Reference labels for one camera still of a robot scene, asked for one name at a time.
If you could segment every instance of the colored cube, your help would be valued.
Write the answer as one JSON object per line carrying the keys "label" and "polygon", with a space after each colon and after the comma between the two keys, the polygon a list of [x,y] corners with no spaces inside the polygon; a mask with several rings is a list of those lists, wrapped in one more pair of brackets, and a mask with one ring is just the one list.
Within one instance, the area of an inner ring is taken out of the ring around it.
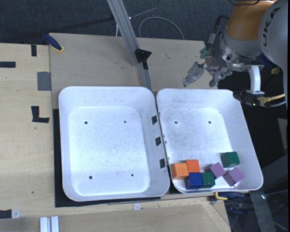
{"label": "colored cube", "polygon": [[222,165],[219,162],[210,166],[208,172],[212,172],[213,175],[215,176],[215,179],[217,179],[220,176],[223,176],[226,173],[226,171],[223,169]]}
{"label": "colored cube", "polygon": [[226,173],[223,178],[229,184],[230,187],[234,186],[238,183],[241,179],[244,178],[242,172],[238,169],[238,167],[233,168],[228,173]]}
{"label": "colored cube", "polygon": [[199,189],[203,186],[201,173],[189,173],[185,179],[186,189]]}
{"label": "colored cube", "polygon": [[221,156],[222,166],[224,168],[232,168],[240,163],[237,152],[226,152]]}
{"label": "colored cube", "polygon": [[201,173],[202,181],[203,181],[203,186],[202,188],[211,188],[214,186],[215,183],[215,177],[212,172],[205,172]]}
{"label": "colored cube", "polygon": [[189,175],[187,164],[185,162],[172,164],[171,172],[173,180],[182,180]]}
{"label": "colored cube", "polygon": [[187,168],[189,173],[200,173],[199,160],[186,160]]}

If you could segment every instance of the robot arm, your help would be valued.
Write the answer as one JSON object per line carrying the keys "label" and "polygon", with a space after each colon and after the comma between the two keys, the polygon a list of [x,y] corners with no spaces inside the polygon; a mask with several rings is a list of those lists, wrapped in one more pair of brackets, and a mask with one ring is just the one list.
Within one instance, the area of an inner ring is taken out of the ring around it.
{"label": "robot arm", "polygon": [[[227,19],[223,32],[218,32],[220,19]],[[212,75],[209,85],[214,87],[232,72],[249,72],[250,90],[234,93],[234,97],[253,106],[260,90],[262,58],[279,66],[284,74],[287,101],[288,71],[288,0],[236,0],[230,18],[217,18],[212,34],[201,51],[203,64],[195,63],[183,79],[186,87],[207,70]]]}

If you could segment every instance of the orange block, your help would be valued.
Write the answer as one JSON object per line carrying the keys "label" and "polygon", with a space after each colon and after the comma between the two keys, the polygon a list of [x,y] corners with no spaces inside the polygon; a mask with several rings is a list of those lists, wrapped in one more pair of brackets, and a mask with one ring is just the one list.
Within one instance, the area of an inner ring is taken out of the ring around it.
{"label": "orange block", "polygon": [[186,160],[187,168],[189,173],[200,173],[199,160]]}
{"label": "orange block", "polygon": [[172,164],[171,172],[173,180],[182,180],[189,176],[187,164],[185,162]]}

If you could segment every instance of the gray tape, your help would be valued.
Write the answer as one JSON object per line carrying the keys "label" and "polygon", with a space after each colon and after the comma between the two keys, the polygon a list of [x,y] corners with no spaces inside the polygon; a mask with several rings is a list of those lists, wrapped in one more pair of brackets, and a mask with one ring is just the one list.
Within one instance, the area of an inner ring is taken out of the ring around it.
{"label": "gray tape", "polygon": [[38,91],[52,90],[49,72],[38,72],[37,79],[38,79]]}

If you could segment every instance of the white tray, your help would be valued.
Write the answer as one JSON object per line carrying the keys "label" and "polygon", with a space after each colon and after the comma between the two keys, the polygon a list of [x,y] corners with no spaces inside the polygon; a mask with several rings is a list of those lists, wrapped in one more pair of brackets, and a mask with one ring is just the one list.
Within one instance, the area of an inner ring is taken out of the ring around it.
{"label": "white tray", "polygon": [[221,163],[222,153],[236,151],[240,160],[237,167],[244,175],[234,187],[221,176],[213,187],[196,190],[187,190],[184,180],[173,180],[180,192],[248,191],[262,186],[263,176],[243,110],[231,91],[162,89],[156,100],[170,165],[198,159],[201,172],[205,172],[212,164]]}
{"label": "white tray", "polygon": [[170,186],[153,93],[67,87],[59,95],[63,189],[75,201],[157,197]]}

